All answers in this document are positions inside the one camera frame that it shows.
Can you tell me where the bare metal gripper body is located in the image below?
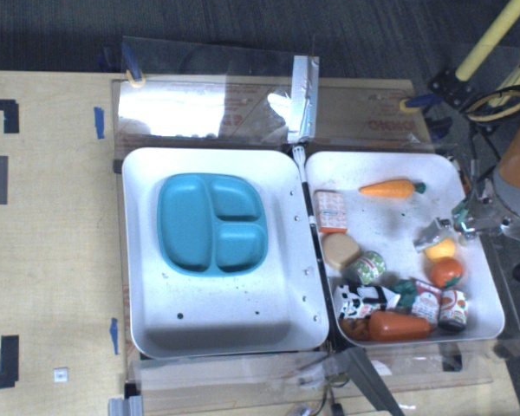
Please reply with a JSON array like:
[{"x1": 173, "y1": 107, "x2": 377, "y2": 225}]
[{"x1": 460, "y1": 187, "x2": 520, "y2": 245}]

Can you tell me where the yellow lemon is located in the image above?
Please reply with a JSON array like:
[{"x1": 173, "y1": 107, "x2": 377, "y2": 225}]
[{"x1": 423, "y1": 237, "x2": 457, "y2": 263}]

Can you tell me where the orange tomato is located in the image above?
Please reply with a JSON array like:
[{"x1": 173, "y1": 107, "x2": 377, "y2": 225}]
[{"x1": 429, "y1": 257, "x2": 465, "y2": 289}]

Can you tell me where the white plastic tray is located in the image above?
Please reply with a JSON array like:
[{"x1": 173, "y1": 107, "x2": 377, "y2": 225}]
[
  {"x1": 304, "y1": 150, "x2": 506, "y2": 348},
  {"x1": 120, "y1": 146, "x2": 331, "y2": 360}
]

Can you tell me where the green broccoli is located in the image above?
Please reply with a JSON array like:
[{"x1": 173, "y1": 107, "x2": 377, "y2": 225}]
[{"x1": 391, "y1": 278, "x2": 419, "y2": 309}]

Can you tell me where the orange carrot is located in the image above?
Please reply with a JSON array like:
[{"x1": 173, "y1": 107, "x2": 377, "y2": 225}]
[{"x1": 358, "y1": 179, "x2": 427, "y2": 200}]

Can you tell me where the red and white packet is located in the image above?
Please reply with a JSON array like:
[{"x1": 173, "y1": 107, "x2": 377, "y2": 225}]
[{"x1": 410, "y1": 280, "x2": 444, "y2": 328}]

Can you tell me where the green and white can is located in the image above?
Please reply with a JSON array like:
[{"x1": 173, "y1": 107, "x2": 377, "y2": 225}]
[{"x1": 349, "y1": 250, "x2": 387, "y2": 286}]

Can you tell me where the orange and white can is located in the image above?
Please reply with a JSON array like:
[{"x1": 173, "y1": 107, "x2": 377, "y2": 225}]
[{"x1": 438, "y1": 289, "x2": 470, "y2": 333}]

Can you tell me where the tan bread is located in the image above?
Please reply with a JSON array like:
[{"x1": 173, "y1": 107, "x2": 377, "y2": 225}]
[{"x1": 321, "y1": 231, "x2": 362, "y2": 271}]

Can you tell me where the orange sausage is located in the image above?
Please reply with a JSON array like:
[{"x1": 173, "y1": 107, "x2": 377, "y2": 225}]
[{"x1": 367, "y1": 310, "x2": 435, "y2": 343}]

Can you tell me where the black and white cow carton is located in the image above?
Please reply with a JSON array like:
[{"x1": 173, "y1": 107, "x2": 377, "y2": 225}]
[{"x1": 332, "y1": 283, "x2": 402, "y2": 321}]

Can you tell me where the orange and white carton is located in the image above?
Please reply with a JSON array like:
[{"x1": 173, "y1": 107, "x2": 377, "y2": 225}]
[{"x1": 313, "y1": 189, "x2": 349, "y2": 235}]

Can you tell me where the orange brown pretzel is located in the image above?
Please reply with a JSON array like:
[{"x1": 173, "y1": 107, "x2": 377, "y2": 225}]
[{"x1": 339, "y1": 316, "x2": 372, "y2": 342}]

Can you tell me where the blue divided plate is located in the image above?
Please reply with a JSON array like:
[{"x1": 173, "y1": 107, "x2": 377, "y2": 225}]
[{"x1": 156, "y1": 172, "x2": 270, "y2": 277}]

